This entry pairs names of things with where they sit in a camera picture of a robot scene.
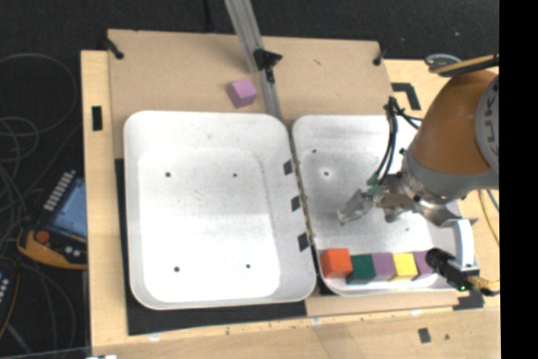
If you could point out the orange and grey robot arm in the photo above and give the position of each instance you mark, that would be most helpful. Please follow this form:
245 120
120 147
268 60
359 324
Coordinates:
449 130

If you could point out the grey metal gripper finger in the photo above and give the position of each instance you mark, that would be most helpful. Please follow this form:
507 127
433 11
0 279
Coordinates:
393 215
355 208

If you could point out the yellow cube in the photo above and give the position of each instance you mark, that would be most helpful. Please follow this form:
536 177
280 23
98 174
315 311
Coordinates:
404 265

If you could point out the purple cube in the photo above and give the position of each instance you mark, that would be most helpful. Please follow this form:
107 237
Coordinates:
423 265
242 93
383 265

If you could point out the black cylinder on white bracket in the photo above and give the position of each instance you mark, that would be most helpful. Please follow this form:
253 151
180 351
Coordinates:
446 267

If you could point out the white plastic tray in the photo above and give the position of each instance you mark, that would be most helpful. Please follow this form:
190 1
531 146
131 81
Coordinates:
353 155
210 214

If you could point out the green cube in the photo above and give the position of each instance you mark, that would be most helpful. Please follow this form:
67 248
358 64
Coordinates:
361 268

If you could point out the orange cube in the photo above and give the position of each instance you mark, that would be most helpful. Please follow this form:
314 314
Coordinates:
335 263

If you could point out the brown cardboard board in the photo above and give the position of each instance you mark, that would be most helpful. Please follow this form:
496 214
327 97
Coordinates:
176 71

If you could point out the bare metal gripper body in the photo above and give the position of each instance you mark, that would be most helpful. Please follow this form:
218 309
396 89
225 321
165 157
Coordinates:
399 193

